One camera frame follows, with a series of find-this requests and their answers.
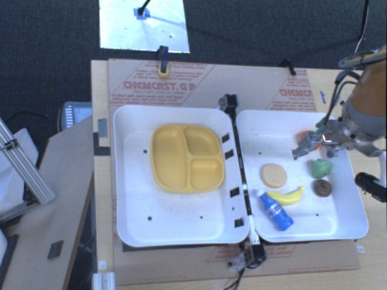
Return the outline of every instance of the white tray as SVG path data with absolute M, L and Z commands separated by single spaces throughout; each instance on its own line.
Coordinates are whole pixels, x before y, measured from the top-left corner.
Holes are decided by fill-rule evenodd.
M 346 150 L 329 159 L 333 167 L 324 179 L 331 183 L 333 191 L 327 198 L 314 194 L 316 179 L 310 169 L 312 161 L 327 159 L 326 149 L 321 147 L 296 161 L 293 159 L 291 150 L 298 145 L 298 135 L 315 130 L 315 124 L 324 116 L 306 112 L 242 111 L 237 117 L 255 228 L 269 242 L 358 239 L 368 231 L 368 220 Z M 277 163 L 287 172 L 283 187 L 273 190 L 264 185 L 260 172 L 267 163 Z M 255 190 L 288 193 L 300 185 L 306 187 L 301 201 L 284 207 L 294 224 L 286 231 L 276 230 Z
M 205 193 L 171 193 L 157 185 L 151 167 L 154 131 L 170 123 L 198 124 L 213 130 L 223 153 L 226 175 L 221 186 Z M 230 118 L 217 109 L 127 105 L 113 118 L 117 179 L 117 229 L 134 247 L 238 243 L 249 231 L 238 157 Z M 230 190 L 239 187 L 237 196 Z M 242 219 L 243 225 L 235 226 Z

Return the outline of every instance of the dark floor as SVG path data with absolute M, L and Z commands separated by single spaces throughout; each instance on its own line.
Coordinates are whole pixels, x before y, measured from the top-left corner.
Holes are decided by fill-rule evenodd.
M 337 68 L 355 50 L 365 2 L 183 1 L 191 53 L 171 54 L 171 60 L 277 66 L 287 57 L 302 68 Z M 386 17 L 386 0 L 370 0 L 360 50 L 386 42 Z M 26 127 L 41 156 L 57 132 L 60 107 L 91 100 L 91 60 L 155 57 L 99 47 L 99 0 L 0 0 L 0 43 L 0 117 L 13 132 Z M 47 118 L 21 114 L 8 120 L 20 111 Z M 77 289 L 89 269 L 89 254 L 80 251 L 83 261 L 76 264 L 77 281 L 69 289 Z

